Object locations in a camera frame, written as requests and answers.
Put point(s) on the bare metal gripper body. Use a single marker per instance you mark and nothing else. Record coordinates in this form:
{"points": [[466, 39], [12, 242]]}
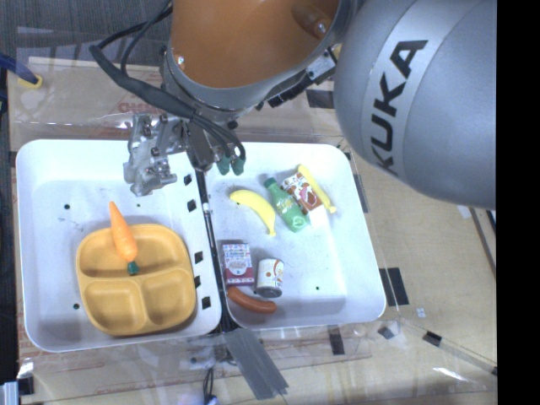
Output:
{"points": [[204, 144]]}

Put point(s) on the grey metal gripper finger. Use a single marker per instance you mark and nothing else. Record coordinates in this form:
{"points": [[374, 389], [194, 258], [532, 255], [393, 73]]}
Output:
{"points": [[139, 175], [165, 142]]}

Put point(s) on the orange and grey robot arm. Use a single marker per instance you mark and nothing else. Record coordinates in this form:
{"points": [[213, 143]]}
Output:
{"points": [[413, 99]]}

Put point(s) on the orange carrot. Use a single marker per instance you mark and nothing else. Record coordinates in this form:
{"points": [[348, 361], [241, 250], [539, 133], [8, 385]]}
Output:
{"points": [[123, 239]]}

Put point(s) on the yellow banana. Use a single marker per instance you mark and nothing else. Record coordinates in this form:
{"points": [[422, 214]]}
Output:
{"points": [[255, 205]]}

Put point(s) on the green bottle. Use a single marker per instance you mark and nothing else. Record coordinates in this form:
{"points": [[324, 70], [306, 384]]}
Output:
{"points": [[289, 209]]}

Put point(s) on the white plastic tray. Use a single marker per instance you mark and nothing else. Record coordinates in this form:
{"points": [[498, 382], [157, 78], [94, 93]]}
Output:
{"points": [[55, 243], [337, 264]]}

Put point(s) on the white and red packet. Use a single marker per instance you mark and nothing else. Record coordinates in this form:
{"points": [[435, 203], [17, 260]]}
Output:
{"points": [[304, 194]]}

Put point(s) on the thin yellow curved stick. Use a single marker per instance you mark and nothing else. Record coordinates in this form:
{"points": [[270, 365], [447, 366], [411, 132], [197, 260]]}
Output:
{"points": [[316, 186]]}

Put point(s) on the yellow divided plate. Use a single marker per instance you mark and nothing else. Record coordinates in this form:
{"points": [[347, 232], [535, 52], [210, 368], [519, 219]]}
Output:
{"points": [[139, 298]]}

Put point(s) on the red and white carton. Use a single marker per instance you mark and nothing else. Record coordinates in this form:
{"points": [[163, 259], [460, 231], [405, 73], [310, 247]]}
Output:
{"points": [[237, 264]]}

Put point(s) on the white can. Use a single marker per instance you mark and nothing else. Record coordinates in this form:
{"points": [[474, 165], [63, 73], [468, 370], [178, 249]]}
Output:
{"points": [[270, 277]]}

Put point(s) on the brown sausage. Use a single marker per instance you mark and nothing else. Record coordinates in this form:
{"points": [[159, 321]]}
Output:
{"points": [[251, 303]]}

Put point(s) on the brown cardboard board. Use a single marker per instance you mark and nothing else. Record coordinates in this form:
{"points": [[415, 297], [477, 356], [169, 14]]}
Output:
{"points": [[426, 247]]}

